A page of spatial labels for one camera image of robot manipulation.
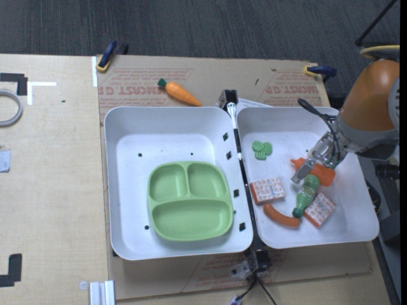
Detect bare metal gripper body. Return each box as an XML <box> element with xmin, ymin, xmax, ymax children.
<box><xmin>308</xmin><ymin>130</ymin><xmax>350</xmax><ymax>170</ymax></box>

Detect grey tape roll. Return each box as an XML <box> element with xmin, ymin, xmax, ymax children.
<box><xmin>0</xmin><ymin>88</ymin><xmax>24</xmax><ymax>128</ymax></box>

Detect brown cardboard board red print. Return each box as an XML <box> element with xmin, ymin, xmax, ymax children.
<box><xmin>96</xmin><ymin>53</ymin><xmax>373</xmax><ymax>302</ymax></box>

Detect green toy bottle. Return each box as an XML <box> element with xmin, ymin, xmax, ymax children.
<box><xmin>291</xmin><ymin>173</ymin><xmax>322</xmax><ymax>219</ymax></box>

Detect black block with thin wires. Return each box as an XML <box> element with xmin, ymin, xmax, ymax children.
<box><xmin>218</xmin><ymin>89</ymin><xmax>239</xmax><ymax>109</ymax></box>
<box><xmin>230</xmin><ymin>248</ymin><xmax>273</xmax><ymax>280</ymax></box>

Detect orange toy sausage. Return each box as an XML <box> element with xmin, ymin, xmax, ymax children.
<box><xmin>263</xmin><ymin>202</ymin><xmax>301</xmax><ymax>229</ymax></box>

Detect orange and white carton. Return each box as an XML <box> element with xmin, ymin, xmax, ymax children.
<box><xmin>249</xmin><ymin>177</ymin><xmax>287</xmax><ymax>206</ymax></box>
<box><xmin>303</xmin><ymin>191</ymin><xmax>338</xmax><ymax>229</ymax></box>

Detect green divided plate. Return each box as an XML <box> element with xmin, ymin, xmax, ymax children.
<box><xmin>146</xmin><ymin>161</ymin><xmax>235</xmax><ymax>243</ymax></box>

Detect thin black and white rod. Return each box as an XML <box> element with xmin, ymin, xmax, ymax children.
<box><xmin>227</xmin><ymin>104</ymin><xmax>259</xmax><ymax>252</ymax></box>

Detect orange toy bottle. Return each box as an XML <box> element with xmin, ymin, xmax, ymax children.
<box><xmin>289</xmin><ymin>157</ymin><xmax>336</xmax><ymax>187</ymax></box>

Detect green toy pickle slices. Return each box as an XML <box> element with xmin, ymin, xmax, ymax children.
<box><xmin>251</xmin><ymin>140</ymin><xmax>274</xmax><ymax>161</ymax></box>

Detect orange toy carrot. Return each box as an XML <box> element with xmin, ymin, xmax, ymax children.
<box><xmin>157</xmin><ymin>78</ymin><xmax>203</xmax><ymax>108</ymax></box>

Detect white plastic tray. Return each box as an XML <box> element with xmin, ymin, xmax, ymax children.
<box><xmin>236</xmin><ymin>106</ymin><xmax>380</xmax><ymax>250</ymax></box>
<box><xmin>103</xmin><ymin>105</ymin><xmax>254</xmax><ymax>262</ymax></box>

